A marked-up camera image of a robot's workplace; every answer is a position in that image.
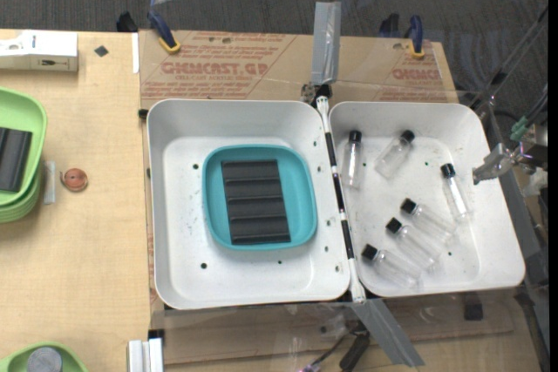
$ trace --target wooden surface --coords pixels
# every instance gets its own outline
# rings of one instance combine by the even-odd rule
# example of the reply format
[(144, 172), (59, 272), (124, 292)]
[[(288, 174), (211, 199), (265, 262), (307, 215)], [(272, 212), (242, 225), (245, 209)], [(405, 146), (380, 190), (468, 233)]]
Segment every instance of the wooden surface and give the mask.
[(0, 358), (56, 341), (90, 371), (124, 371), (128, 341), (145, 340), (149, 324), (139, 78), (130, 35), (82, 32), (78, 47), (78, 73), (0, 72), (1, 86), (44, 106), (44, 159), (89, 177), (81, 193), (57, 181), (56, 203), (41, 195), (0, 225)]
[[(0, 31), (0, 38), (15, 35)], [(49, 119), (44, 159), (54, 160), (62, 172), (79, 167), (90, 180), (82, 193), (71, 193), (57, 182), (56, 203), (43, 205), (41, 196), (27, 217), (0, 225), (0, 358), (33, 342), (51, 340), (72, 348), (91, 371), (125, 371), (126, 344), (146, 339), (153, 310), (142, 124), (137, 117), (140, 81), (132, 73), (130, 35), (80, 32), (78, 42), (78, 73), (0, 72), (1, 86), (24, 91), (43, 104)], [(94, 52), (100, 45), (109, 50), (104, 57)], [(431, 307), (418, 302), (426, 312)], [(445, 332), (439, 325), (438, 335), (432, 337), (411, 310), (399, 308), (409, 335), (421, 340), (415, 347), (426, 366), (418, 369), (537, 370), (527, 324), (513, 298), (491, 302), (485, 309), (487, 318), (496, 320), (486, 319), (482, 330), (480, 324), (457, 323), (461, 319), (454, 315), (445, 318)], [(245, 329), (265, 328), (250, 327), (247, 321)], [(304, 339), (288, 331), (267, 337), (274, 346), (289, 344), (288, 353), (281, 349), (280, 355), (167, 369), (293, 371), (322, 353), (303, 352)], [(212, 340), (230, 341), (218, 336)], [(167, 346), (174, 344), (176, 349), (177, 342), (169, 339)], [(338, 371), (349, 344), (347, 339), (322, 371)], [(391, 365), (373, 343), (356, 370), (408, 368)]]

